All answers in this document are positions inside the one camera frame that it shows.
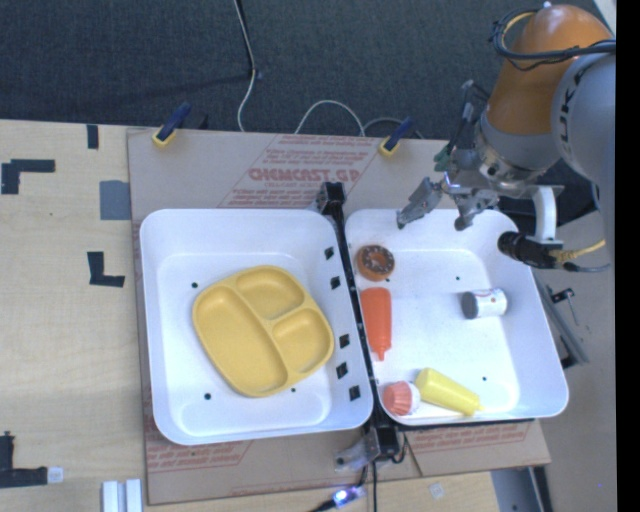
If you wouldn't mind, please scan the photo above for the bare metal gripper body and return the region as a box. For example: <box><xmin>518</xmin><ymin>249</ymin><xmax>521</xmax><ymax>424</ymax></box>
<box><xmin>442</xmin><ymin>147</ymin><xmax>544</xmax><ymax>202</ymax></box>

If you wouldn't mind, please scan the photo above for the brown doughnut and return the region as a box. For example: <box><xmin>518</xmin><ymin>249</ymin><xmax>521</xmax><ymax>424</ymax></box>
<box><xmin>355</xmin><ymin>244</ymin><xmax>396</xmax><ymax>282</ymax></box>

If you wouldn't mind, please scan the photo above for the white can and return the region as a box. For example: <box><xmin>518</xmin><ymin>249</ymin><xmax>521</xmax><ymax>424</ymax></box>
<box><xmin>460</xmin><ymin>288</ymin><xmax>509</xmax><ymax>321</ymax></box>

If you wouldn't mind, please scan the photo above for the orange bottle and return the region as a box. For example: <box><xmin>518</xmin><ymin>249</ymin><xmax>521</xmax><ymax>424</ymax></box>
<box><xmin>359</xmin><ymin>286</ymin><xmax>393</xmax><ymax>362</ymax></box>

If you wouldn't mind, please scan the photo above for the white plastic tray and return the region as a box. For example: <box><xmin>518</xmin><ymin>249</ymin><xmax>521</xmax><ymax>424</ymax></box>
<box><xmin>138</xmin><ymin>207</ymin><xmax>375</xmax><ymax>447</ymax></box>
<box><xmin>344</xmin><ymin>207</ymin><xmax>571</xmax><ymax>428</ymax></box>

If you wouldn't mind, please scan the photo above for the yellow bottle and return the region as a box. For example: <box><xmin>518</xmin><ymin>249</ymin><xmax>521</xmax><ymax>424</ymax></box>
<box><xmin>414</xmin><ymin>367</ymin><xmax>486</xmax><ymax>417</ymax></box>

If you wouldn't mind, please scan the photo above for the orange and white cupcake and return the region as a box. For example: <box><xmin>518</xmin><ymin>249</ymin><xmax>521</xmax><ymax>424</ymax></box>
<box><xmin>382</xmin><ymin>380</ymin><xmax>422</xmax><ymax>418</ymax></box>

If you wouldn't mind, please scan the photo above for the brown cardboard board, red print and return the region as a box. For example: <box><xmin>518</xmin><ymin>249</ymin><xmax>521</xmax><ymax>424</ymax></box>
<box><xmin>125</xmin><ymin>127</ymin><xmax>553</xmax><ymax>506</ymax></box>

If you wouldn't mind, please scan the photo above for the yellow divided plate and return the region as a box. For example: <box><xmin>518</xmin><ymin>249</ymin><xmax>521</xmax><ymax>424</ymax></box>
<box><xmin>191</xmin><ymin>264</ymin><xmax>336</xmax><ymax>399</ymax></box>

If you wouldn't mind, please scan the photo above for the black cylinder on white bracket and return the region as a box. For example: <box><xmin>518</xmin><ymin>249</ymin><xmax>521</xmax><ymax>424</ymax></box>
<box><xmin>496</xmin><ymin>185</ymin><xmax>566</xmax><ymax>270</ymax></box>

